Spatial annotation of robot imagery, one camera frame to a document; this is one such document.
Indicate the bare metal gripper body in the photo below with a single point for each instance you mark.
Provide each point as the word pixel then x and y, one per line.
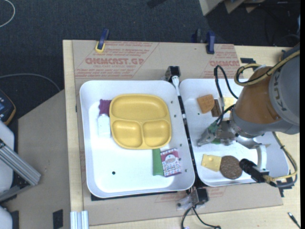
pixel 226 133

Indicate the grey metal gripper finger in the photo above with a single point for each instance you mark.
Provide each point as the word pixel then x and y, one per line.
pixel 206 137
pixel 246 142

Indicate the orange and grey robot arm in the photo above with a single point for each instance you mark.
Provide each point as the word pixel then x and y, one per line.
pixel 259 104

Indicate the white plastic tray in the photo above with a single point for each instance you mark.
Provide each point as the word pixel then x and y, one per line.
pixel 205 128
pixel 133 175

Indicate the yellow cheese slice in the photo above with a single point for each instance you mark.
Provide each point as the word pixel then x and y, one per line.
pixel 210 162

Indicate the brown round biscuit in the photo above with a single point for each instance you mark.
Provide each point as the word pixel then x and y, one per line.
pixel 230 168

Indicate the yellow flat slice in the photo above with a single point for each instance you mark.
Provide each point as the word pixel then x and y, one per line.
pixel 228 102

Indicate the thin black and white rod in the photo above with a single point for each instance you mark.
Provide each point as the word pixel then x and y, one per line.
pixel 183 114

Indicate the orange waffle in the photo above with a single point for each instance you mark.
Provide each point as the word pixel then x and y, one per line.
pixel 205 103

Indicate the pink printed carton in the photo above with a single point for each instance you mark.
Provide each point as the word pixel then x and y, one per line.
pixel 171 163

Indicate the green stick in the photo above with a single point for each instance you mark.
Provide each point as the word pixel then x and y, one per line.
pixel 157 162

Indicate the yellow divided plate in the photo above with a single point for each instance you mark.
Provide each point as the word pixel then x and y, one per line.
pixel 140 118

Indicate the brown cardboard board red print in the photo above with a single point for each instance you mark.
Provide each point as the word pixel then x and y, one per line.
pixel 171 54

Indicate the white bottle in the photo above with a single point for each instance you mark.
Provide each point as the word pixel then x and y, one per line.
pixel 104 126

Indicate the black cylinder on white bracket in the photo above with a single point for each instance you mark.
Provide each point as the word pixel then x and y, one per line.
pixel 252 169

